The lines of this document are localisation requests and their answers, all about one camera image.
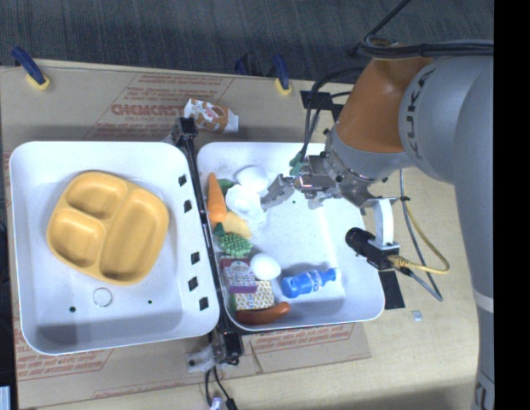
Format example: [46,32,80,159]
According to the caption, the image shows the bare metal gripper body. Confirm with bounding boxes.
[293,153,384,209]

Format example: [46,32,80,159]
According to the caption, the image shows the white egg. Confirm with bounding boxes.
[235,165,270,194]
[248,252,283,282]

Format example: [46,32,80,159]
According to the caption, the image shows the white crumpled lump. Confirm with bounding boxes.
[224,184,269,226]

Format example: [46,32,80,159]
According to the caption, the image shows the white plastic tray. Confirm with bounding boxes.
[195,141,387,333]
[8,140,221,356]

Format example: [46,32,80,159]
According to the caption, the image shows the yellow lemon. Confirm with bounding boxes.
[223,210,253,241]

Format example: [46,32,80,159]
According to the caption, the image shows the orange carrot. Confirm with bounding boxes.
[206,172,229,226]

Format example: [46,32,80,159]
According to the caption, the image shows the green grapes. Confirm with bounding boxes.
[217,232,254,259]

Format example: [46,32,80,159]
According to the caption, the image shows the thin black and white rod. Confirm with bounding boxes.
[185,137,231,372]

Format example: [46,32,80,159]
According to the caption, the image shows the blue plastic bottle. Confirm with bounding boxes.
[280,266,343,300]

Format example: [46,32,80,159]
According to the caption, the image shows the purple and white carton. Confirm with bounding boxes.
[218,255,259,296]

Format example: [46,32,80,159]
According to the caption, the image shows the white and brown carton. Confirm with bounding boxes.
[183,97,240,135]

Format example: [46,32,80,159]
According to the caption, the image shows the yellow patterned packet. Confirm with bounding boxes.
[229,279,277,313]

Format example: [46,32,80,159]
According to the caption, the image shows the brown sausage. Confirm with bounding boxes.
[235,301,292,326]

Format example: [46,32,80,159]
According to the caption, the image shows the orange divided plate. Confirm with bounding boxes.
[45,169,171,287]

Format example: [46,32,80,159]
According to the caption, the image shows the brown cardboard board red print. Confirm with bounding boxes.
[0,57,373,410]

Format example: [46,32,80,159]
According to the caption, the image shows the black cylinder on white bracket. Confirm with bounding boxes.
[344,196,401,271]

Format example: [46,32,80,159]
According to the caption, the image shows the black block with thin wires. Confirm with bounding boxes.
[210,331,245,365]
[172,116,200,145]

